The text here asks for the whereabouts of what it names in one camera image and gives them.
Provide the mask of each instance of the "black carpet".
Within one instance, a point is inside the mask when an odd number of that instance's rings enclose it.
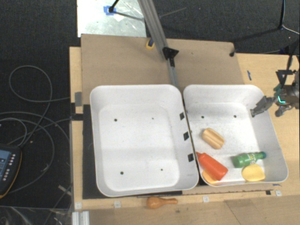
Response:
[[[168,38],[232,41],[239,53],[266,53],[284,48],[299,35],[278,30],[282,0],[154,0],[160,15],[187,8],[161,18]],[[286,0],[284,25],[299,31],[300,0]],[[79,46],[76,0],[0,0],[0,113],[23,111],[43,114],[47,103],[19,99],[9,88],[10,73],[19,66],[37,66],[50,77],[53,99],[69,96],[68,48]],[[13,75],[12,86],[22,96],[48,100],[46,77],[33,68]],[[57,121],[70,117],[68,100],[51,102],[46,117]],[[38,122],[33,115],[0,115]],[[8,143],[23,133],[17,122],[0,123],[0,143]],[[28,125],[29,131],[34,125]],[[60,123],[68,134],[68,121]],[[52,208],[63,192],[59,185],[70,185],[69,147],[63,133],[48,127],[55,144],[53,164],[36,183],[10,193],[0,205]],[[43,131],[34,133],[23,149],[20,174],[12,187],[18,189],[33,181],[47,168],[52,156],[50,138]],[[65,196],[57,205],[67,208]]]

